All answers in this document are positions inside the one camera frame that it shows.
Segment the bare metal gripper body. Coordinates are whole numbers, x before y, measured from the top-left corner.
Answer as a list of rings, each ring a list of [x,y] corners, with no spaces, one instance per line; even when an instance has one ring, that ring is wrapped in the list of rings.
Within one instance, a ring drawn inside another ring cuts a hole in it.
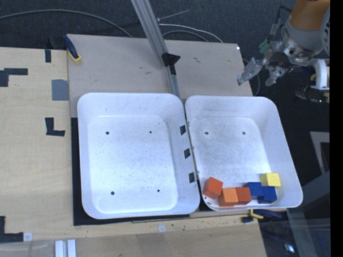
[[[322,50],[305,49],[293,40],[277,40],[262,43],[262,62],[265,66],[291,68],[309,66]]]

